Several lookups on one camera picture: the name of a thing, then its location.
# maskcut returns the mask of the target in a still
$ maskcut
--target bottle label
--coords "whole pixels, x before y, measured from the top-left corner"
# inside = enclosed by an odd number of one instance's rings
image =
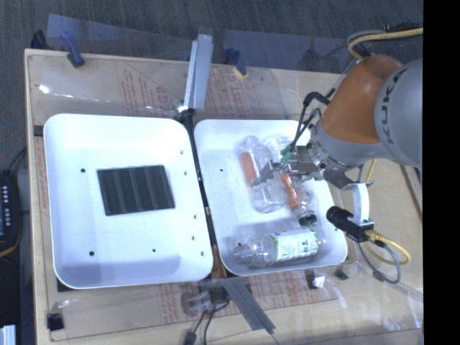
[[[309,257],[316,254],[319,249],[318,236],[308,226],[300,231],[277,231],[270,236],[277,248],[276,262]]]

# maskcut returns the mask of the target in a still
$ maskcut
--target black device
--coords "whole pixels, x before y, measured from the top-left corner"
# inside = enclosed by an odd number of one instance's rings
[[[19,243],[21,209],[13,180],[0,174],[0,257],[12,252]]]

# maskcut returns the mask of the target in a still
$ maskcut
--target plastic bottle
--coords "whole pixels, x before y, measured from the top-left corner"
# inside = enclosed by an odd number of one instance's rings
[[[301,226],[238,241],[234,249],[236,263],[260,268],[316,255],[327,245],[321,228]]]
[[[281,160],[281,151],[291,143],[287,137],[272,137],[267,140],[267,147],[272,153],[273,162]],[[300,225],[314,224],[316,218],[316,199],[313,191],[305,180],[291,178],[283,172],[281,174],[282,187],[286,195],[287,205],[299,220]]]
[[[263,184],[252,185],[252,181],[260,176],[260,170],[272,158],[270,150],[257,137],[251,135],[240,142],[238,151],[254,209],[261,213],[270,213],[282,208],[285,197],[279,175],[274,175]]]

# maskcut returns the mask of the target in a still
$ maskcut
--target blue clamp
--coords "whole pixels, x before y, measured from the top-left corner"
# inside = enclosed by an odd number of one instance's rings
[[[59,34],[59,42],[64,47],[64,50],[69,52],[67,58],[75,68],[78,68],[85,63],[85,60],[80,55],[77,40],[72,32],[62,31]]]
[[[244,64],[243,58],[240,56],[239,51],[236,51],[233,48],[225,50],[225,55],[230,59],[231,63],[235,65],[234,72],[241,79],[246,79],[249,76],[249,73],[246,70],[246,65]]]

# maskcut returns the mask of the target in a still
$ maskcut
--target bottle with green label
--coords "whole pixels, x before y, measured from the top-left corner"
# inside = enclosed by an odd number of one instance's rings
[[[238,241],[234,249],[236,263],[260,268],[281,262],[315,256],[325,249],[327,239],[320,228],[301,226],[289,231],[275,231]]]

